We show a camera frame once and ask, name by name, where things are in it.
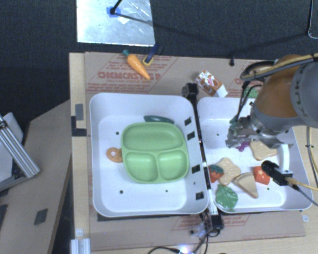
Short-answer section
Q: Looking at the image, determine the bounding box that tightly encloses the black cylinder on white bracket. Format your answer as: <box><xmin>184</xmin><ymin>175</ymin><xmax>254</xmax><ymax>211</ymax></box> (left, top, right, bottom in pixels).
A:
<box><xmin>261</xmin><ymin>143</ymin><xmax>295</xmax><ymax>187</ymax></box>

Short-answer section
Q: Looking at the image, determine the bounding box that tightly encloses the dark green pea pod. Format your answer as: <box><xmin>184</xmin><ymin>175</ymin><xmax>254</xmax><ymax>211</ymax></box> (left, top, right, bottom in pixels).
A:
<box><xmin>143</xmin><ymin>115</ymin><xmax>176</xmax><ymax>125</ymax></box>

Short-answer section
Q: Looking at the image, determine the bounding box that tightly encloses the brown cardboard board red print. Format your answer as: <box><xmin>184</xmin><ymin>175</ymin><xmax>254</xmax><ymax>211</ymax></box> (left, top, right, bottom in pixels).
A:
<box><xmin>84</xmin><ymin>51</ymin><xmax>307</xmax><ymax>251</ymax></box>

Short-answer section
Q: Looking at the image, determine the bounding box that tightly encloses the green divided plate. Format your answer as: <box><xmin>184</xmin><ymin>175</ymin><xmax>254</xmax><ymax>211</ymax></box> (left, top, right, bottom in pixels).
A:
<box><xmin>120</xmin><ymin>122</ymin><xmax>190</xmax><ymax>184</ymax></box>

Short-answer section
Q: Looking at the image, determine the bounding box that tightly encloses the beige toast slice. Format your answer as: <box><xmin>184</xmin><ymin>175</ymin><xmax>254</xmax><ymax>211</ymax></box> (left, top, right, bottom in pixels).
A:
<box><xmin>249</xmin><ymin>140</ymin><xmax>278</xmax><ymax>161</ymax></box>

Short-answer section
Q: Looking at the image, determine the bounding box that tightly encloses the green lettuce leaf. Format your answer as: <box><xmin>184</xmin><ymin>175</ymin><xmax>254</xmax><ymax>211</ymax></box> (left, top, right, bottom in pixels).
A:
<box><xmin>215</xmin><ymin>184</ymin><xmax>239</xmax><ymax>211</ymax></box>

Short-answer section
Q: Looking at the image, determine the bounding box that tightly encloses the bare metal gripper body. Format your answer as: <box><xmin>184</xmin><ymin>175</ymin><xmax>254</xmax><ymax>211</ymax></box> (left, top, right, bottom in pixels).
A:
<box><xmin>228</xmin><ymin>116</ymin><xmax>285</xmax><ymax>149</ymax></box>

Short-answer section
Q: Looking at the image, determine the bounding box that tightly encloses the red strawberry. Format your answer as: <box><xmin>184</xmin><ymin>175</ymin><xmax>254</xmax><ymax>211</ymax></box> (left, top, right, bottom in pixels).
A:
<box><xmin>208</xmin><ymin>164</ymin><xmax>225</xmax><ymax>184</ymax></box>

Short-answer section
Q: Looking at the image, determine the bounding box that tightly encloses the tan bread slice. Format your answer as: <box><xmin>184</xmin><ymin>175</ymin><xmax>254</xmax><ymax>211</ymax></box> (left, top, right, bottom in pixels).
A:
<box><xmin>215</xmin><ymin>157</ymin><xmax>242</xmax><ymax>187</ymax></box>

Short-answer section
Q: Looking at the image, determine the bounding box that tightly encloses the green broccoli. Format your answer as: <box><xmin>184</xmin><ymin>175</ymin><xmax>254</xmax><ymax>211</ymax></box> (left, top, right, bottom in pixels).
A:
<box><xmin>243</xmin><ymin>87</ymin><xmax>258</xmax><ymax>99</ymax></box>

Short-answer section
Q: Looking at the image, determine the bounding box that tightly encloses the red cube with yellow star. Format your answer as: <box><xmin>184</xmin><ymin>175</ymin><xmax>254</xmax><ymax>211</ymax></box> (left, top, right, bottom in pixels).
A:
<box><xmin>252</xmin><ymin>166</ymin><xmax>271</xmax><ymax>185</ymax></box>

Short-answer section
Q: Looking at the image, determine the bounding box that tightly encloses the orange pretzel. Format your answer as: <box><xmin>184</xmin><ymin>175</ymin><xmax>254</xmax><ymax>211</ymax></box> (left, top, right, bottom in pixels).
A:
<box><xmin>106</xmin><ymin>147</ymin><xmax>124</xmax><ymax>164</ymax></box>

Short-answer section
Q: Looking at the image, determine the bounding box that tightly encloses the black block with thin wires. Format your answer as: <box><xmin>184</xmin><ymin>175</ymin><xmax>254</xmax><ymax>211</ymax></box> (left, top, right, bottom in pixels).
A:
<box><xmin>200</xmin><ymin>212</ymin><xmax>225</xmax><ymax>232</ymax></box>
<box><xmin>181</xmin><ymin>82</ymin><xmax>200</xmax><ymax>99</ymax></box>

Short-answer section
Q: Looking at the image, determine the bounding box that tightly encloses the white and orange carton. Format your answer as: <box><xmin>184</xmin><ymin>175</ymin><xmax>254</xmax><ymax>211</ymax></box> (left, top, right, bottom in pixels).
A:
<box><xmin>194</xmin><ymin>70</ymin><xmax>229</xmax><ymax>98</ymax></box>

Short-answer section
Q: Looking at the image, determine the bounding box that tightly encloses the triangular tan sandwich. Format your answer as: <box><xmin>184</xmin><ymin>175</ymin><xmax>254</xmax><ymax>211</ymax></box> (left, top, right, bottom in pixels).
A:
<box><xmin>233</xmin><ymin>171</ymin><xmax>259</xmax><ymax>199</ymax></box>

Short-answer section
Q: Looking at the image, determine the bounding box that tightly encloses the white plastic tray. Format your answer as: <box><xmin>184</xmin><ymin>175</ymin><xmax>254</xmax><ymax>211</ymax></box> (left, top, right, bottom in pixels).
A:
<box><xmin>89</xmin><ymin>92</ymin><xmax>210</xmax><ymax>218</ymax></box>
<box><xmin>196</xmin><ymin>96</ymin><xmax>314</xmax><ymax>214</ymax></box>

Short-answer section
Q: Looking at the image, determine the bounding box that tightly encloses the orange carrot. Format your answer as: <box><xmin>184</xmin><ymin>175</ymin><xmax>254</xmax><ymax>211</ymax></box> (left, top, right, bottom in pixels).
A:
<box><xmin>122</xmin><ymin>49</ymin><xmax>152</xmax><ymax>81</ymax></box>

